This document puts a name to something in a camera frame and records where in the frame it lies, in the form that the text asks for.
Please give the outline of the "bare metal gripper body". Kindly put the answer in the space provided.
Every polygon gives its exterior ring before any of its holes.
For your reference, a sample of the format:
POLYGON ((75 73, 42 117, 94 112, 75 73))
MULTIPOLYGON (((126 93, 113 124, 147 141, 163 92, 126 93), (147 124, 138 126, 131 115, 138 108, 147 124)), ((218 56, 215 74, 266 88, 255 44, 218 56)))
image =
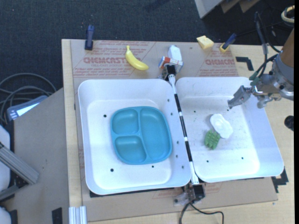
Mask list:
POLYGON ((251 76, 252 94, 269 96, 272 100, 279 101, 285 98, 294 101, 294 75, 283 75, 280 72, 270 72, 258 77, 255 72, 251 76))

